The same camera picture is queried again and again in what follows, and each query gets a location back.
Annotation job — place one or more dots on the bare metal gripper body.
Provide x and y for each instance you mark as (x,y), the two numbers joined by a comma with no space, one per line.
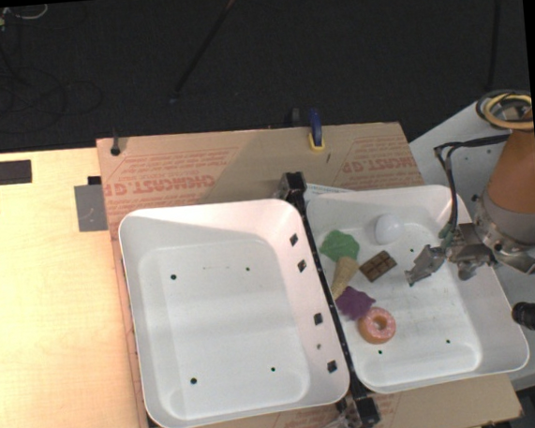
(473,249)

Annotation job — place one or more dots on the pink doughnut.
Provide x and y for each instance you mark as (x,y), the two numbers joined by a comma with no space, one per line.
(377,325)

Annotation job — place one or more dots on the brown chocolate bar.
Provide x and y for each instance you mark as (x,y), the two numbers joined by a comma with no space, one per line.
(378,266)

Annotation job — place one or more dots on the thin black rod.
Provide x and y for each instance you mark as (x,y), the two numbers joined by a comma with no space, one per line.
(327,282)

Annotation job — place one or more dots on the white plastic tray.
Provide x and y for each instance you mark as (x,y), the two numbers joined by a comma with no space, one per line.
(429,324)
(225,316)

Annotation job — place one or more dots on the black cylinder on white bracket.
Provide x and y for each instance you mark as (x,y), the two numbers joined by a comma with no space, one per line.
(534,316)

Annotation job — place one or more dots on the purple grapes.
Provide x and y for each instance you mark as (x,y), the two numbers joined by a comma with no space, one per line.
(353,302)

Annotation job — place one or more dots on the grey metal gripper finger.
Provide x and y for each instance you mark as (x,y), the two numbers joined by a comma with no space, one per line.
(431,255)
(421,273)

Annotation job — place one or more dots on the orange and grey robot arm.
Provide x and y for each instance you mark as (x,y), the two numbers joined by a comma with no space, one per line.
(513,170)

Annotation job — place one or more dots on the white egg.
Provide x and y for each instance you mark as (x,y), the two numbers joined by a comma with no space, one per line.
(388,229)

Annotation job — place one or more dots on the brown cardboard board red print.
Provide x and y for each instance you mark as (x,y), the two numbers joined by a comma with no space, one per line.
(175,179)

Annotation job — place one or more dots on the green ice cream cone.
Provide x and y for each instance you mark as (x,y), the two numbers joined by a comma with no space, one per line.
(341,253)

